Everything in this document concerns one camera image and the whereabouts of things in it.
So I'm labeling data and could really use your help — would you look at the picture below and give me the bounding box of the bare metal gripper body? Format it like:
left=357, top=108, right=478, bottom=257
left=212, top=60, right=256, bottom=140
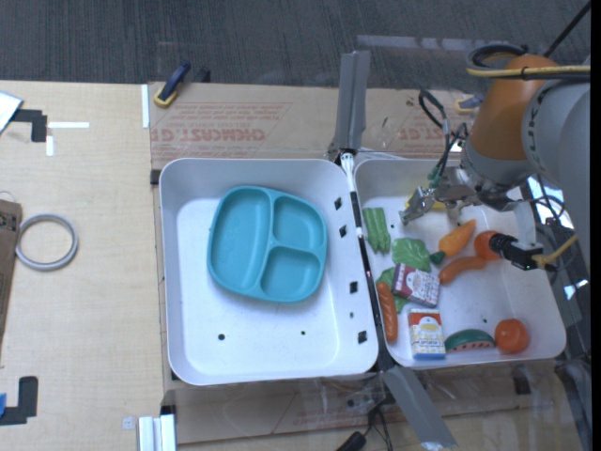
left=432, top=166, right=519, bottom=220

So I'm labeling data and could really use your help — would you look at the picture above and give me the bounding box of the green toy asparagus bunch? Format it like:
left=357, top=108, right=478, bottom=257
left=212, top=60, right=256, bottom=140
left=361, top=207, right=393, bottom=255

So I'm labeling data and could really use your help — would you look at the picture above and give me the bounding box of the green toy lettuce leaf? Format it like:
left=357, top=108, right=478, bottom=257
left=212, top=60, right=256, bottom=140
left=375, top=266, right=409, bottom=314
left=391, top=237, right=433, bottom=273

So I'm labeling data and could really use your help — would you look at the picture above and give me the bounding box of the orange toy carrot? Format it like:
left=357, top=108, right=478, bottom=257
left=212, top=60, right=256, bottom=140
left=429, top=218, right=478, bottom=267

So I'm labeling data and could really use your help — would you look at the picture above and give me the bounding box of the thin black and white rod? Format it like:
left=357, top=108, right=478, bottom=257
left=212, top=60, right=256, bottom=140
left=339, top=149, right=392, bottom=371

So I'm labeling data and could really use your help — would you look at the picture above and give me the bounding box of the red and white carton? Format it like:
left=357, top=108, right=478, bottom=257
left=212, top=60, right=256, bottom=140
left=391, top=262, right=441, bottom=309

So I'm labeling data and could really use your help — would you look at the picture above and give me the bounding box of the orange toy sausage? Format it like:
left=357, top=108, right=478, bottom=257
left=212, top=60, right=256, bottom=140
left=438, top=255, right=487, bottom=286

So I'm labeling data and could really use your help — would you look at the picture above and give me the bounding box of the orange toy bread stick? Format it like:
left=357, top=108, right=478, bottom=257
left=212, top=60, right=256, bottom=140
left=376, top=281, right=399, bottom=344

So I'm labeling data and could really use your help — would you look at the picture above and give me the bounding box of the white plastic tray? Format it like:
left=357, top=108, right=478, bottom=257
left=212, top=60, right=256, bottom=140
left=352, top=157, right=568, bottom=371
left=158, top=157, right=380, bottom=387

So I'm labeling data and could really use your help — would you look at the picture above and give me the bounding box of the orange white and blue carton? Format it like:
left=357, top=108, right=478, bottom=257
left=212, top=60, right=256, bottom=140
left=407, top=308, right=448, bottom=362

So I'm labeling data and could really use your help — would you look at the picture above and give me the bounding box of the toy watermelon slice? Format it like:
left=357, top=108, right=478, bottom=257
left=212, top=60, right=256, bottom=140
left=443, top=328, right=497, bottom=353

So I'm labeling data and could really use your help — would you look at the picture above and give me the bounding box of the orange toy fruit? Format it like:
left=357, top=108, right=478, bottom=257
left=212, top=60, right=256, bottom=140
left=493, top=318, right=531, bottom=354

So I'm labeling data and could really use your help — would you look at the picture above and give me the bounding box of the blue divided plate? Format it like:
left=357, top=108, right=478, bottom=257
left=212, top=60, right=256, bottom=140
left=206, top=184, right=329, bottom=304

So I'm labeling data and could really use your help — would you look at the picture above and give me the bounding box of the brown cardboard board red print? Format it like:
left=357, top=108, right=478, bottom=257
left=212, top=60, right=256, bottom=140
left=146, top=81, right=583, bottom=445

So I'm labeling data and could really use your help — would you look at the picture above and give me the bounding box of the grey tape roll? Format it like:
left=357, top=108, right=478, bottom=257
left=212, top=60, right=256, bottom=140
left=15, top=212, right=80, bottom=272

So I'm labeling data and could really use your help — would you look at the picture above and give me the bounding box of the black cylinder on white bracket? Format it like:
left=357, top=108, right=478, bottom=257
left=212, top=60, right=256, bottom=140
left=487, top=198, right=547, bottom=272

